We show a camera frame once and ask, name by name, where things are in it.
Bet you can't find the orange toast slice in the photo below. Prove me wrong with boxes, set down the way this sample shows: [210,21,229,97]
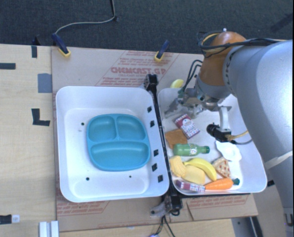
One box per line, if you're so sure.
[164,128,188,150]

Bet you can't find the thin black and white rod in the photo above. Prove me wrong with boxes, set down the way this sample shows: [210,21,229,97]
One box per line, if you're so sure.
[149,82,178,200]

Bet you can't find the black block with thin wires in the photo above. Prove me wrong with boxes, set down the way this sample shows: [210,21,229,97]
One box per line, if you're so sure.
[150,194,183,218]
[143,74,160,91]

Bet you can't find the brown cardboard board, red print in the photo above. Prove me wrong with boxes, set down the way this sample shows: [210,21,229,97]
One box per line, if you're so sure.
[50,45,259,232]

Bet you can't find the dark red wrapped sausage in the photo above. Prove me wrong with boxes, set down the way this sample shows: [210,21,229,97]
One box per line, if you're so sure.
[175,179,206,193]

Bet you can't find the blue divided plate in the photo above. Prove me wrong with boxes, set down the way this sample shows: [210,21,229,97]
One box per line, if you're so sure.
[86,113,151,172]

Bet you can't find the black cylinder on white bracket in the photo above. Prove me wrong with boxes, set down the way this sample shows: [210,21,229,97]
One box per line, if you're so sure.
[206,106,233,143]

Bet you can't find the yellow banana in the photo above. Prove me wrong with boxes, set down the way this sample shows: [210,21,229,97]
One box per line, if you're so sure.
[183,157,218,182]

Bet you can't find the red and white carton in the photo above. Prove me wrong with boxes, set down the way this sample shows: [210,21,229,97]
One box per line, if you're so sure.
[174,114,201,140]

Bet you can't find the white plastic tray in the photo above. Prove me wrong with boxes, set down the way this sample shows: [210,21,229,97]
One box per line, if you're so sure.
[55,85,170,203]
[157,87,268,196]

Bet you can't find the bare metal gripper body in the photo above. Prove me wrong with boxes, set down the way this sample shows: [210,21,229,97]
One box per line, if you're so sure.
[178,87,233,118]

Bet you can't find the green bottle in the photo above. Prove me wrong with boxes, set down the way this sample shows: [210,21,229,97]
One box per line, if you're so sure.
[172,143,210,157]

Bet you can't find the yellow corn cob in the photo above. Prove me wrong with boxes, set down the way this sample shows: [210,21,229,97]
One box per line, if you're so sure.
[168,155,187,178]

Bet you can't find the white fried egg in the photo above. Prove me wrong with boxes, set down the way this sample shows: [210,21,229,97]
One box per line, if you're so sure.
[215,140,243,162]

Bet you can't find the orange carrot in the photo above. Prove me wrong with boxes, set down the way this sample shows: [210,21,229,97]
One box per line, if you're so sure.
[204,177,241,191]

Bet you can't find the pizza slice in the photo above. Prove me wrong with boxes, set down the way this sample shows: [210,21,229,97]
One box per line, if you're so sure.
[211,157,232,179]

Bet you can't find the yellow lemon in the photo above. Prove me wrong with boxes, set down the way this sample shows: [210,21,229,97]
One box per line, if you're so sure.
[169,79,185,89]

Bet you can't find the pale yellow potato chip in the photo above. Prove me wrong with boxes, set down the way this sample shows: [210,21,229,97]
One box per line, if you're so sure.
[183,164,207,185]

